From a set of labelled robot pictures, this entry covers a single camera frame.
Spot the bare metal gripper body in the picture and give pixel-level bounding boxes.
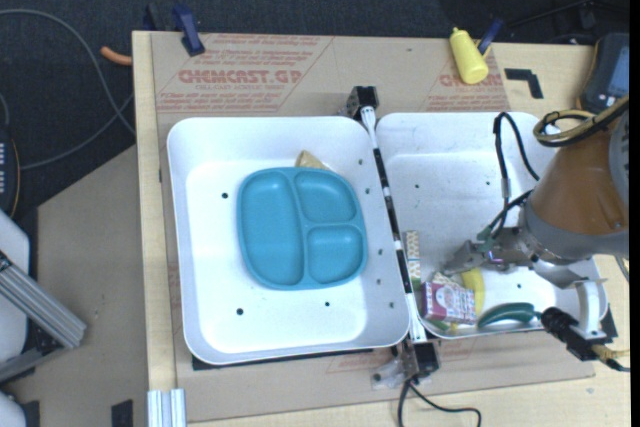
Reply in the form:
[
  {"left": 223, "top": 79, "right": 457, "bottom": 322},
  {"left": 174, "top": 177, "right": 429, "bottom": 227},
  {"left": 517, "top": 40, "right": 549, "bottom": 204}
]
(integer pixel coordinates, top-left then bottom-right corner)
[{"left": 470, "top": 226, "right": 540, "bottom": 273}]

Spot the checkered packet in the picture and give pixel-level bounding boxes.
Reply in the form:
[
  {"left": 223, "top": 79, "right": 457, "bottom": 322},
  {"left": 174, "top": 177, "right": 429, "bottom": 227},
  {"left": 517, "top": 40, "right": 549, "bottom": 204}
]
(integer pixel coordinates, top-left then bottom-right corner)
[{"left": 431, "top": 270, "right": 465, "bottom": 289}]

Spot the yellow banana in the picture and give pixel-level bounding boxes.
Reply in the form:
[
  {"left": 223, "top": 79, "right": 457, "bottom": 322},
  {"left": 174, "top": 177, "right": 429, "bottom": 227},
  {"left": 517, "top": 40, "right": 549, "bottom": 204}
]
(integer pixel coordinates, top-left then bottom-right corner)
[{"left": 459, "top": 266, "right": 487, "bottom": 317}]

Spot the pink carton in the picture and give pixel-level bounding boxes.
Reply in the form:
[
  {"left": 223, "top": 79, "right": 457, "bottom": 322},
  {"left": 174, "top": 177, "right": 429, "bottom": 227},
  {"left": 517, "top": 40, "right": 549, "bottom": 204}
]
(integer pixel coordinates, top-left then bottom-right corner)
[{"left": 419, "top": 280, "right": 477, "bottom": 328}]

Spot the patterned white carton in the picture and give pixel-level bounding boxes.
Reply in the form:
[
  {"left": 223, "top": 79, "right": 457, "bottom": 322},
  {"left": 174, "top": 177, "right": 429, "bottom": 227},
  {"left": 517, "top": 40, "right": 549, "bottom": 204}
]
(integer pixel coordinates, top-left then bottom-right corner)
[{"left": 401, "top": 229, "right": 424, "bottom": 280}]

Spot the teal curved object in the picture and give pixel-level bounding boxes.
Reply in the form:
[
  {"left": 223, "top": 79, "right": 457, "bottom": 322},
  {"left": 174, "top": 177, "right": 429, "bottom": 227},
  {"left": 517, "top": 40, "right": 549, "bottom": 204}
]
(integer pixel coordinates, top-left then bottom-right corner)
[{"left": 476, "top": 301, "right": 542, "bottom": 331}]

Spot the white plastic tray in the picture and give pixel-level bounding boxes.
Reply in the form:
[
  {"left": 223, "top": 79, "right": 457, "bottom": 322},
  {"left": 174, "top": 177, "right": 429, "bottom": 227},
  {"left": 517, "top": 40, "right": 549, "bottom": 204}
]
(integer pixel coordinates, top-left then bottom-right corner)
[
  {"left": 374, "top": 110, "right": 611, "bottom": 342},
  {"left": 166, "top": 115, "right": 412, "bottom": 366}
]

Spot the thin black and white rod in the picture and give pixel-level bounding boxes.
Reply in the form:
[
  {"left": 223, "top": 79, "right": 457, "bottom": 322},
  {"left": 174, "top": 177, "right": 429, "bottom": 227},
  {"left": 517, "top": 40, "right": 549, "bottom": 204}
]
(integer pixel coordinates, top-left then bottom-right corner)
[{"left": 360, "top": 106, "right": 427, "bottom": 342}]

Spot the tan bread slice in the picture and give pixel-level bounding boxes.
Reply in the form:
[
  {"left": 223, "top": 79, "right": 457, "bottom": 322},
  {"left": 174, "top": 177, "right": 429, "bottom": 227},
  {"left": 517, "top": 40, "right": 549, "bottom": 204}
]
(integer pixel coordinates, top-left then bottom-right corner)
[{"left": 294, "top": 149, "right": 332, "bottom": 173}]

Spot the blue divided plate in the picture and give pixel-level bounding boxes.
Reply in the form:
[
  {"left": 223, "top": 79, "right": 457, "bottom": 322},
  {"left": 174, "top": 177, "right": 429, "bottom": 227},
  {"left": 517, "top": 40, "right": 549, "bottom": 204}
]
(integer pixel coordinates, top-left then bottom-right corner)
[{"left": 235, "top": 166, "right": 369, "bottom": 292}]

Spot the yellow bottle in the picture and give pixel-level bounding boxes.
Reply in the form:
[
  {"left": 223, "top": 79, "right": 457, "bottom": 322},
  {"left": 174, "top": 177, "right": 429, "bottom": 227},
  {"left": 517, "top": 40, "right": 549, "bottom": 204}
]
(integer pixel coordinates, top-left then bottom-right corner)
[{"left": 448, "top": 26, "right": 490, "bottom": 86}]

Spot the black cylinder on white bracket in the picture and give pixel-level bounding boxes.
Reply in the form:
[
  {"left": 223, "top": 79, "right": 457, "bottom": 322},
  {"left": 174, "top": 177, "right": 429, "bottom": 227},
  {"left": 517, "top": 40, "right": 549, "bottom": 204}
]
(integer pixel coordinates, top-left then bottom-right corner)
[{"left": 532, "top": 259, "right": 610, "bottom": 362}]

